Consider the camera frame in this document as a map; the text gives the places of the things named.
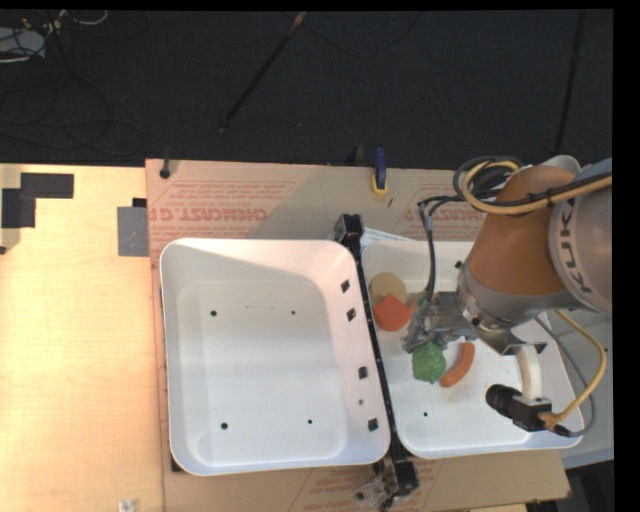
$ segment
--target cardboard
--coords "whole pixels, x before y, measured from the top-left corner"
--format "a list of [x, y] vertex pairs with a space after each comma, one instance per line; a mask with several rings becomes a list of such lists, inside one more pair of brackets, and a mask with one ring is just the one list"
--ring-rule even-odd
[[[354, 501], [354, 491], [373, 478], [368, 465], [215, 477], [172, 470], [159, 256], [167, 243], [183, 237], [326, 239], [344, 213], [360, 214], [367, 228], [424, 240], [417, 203], [452, 194], [452, 172], [388, 169], [389, 192], [378, 196], [371, 190], [370, 168], [183, 160], [169, 162], [170, 176], [163, 179], [163, 164], [146, 162], [166, 511], [363, 510]], [[434, 238], [473, 240], [482, 220], [467, 204], [445, 205], [434, 216]], [[570, 491], [554, 450], [414, 463], [420, 487], [396, 500], [394, 511], [555, 500]]]

